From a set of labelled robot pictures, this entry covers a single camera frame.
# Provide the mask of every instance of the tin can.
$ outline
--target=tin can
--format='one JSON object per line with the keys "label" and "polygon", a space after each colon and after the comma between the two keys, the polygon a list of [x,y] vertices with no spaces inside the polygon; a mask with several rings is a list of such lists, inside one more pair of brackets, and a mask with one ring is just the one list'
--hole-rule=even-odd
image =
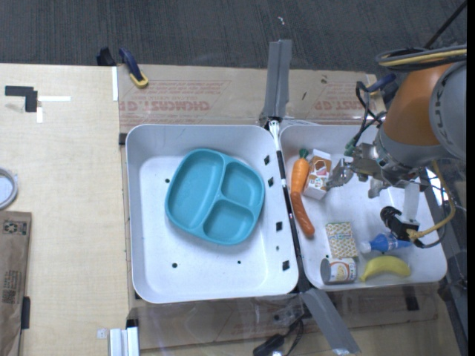
{"label": "tin can", "polygon": [[324,258],[320,264],[321,279],[325,285],[351,283],[356,280],[356,261],[351,257]]}

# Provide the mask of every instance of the gray carpet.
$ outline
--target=gray carpet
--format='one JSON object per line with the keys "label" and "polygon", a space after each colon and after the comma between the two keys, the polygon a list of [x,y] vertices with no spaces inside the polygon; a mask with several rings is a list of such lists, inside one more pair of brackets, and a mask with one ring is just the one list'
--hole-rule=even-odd
{"label": "gray carpet", "polygon": [[[140,64],[266,68],[269,42],[291,39],[291,68],[381,77],[377,54],[426,45],[463,1],[0,0],[0,62],[96,65],[102,47],[121,62],[125,46]],[[467,26],[465,8],[432,48],[466,43]]]}

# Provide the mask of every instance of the carrot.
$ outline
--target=carrot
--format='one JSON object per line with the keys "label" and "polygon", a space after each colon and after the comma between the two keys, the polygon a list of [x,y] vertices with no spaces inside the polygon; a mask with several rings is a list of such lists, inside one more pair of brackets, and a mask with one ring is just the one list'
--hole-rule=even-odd
{"label": "carrot", "polygon": [[310,164],[306,160],[308,153],[309,152],[306,149],[301,149],[299,151],[300,158],[297,159],[293,165],[292,179],[290,183],[290,201],[292,202],[295,218],[297,219],[303,233],[307,237],[312,237],[315,233],[315,228],[305,211],[301,196],[310,172]]}

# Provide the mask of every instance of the blue bottle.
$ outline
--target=blue bottle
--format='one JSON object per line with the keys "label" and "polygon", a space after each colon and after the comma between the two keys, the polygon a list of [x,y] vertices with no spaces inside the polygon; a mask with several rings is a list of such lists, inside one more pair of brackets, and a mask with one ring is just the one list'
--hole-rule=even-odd
{"label": "blue bottle", "polygon": [[378,234],[371,241],[363,241],[360,243],[359,250],[361,253],[370,253],[371,251],[387,252],[397,248],[406,248],[411,246],[411,241],[402,241],[396,239],[391,233]]}

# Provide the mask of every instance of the wooden table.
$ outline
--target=wooden table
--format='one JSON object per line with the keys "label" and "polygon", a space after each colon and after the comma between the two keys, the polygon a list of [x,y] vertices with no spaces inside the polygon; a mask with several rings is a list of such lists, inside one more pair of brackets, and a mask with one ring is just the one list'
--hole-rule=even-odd
{"label": "wooden table", "polygon": [[[19,182],[19,195],[8,209],[33,215],[30,328],[23,331],[21,353],[106,355],[102,335],[123,329],[129,310],[119,107],[111,68],[0,65],[0,76],[3,85],[34,87],[39,96],[71,97],[43,102],[38,123],[36,113],[24,112],[23,98],[0,95],[0,165]],[[445,304],[437,299],[436,305],[431,321],[352,333],[364,355],[457,355]],[[311,352],[321,341],[307,337],[295,352]],[[249,347],[243,351],[237,344],[227,349],[249,354]],[[147,354],[222,355],[223,350],[214,345]]]}

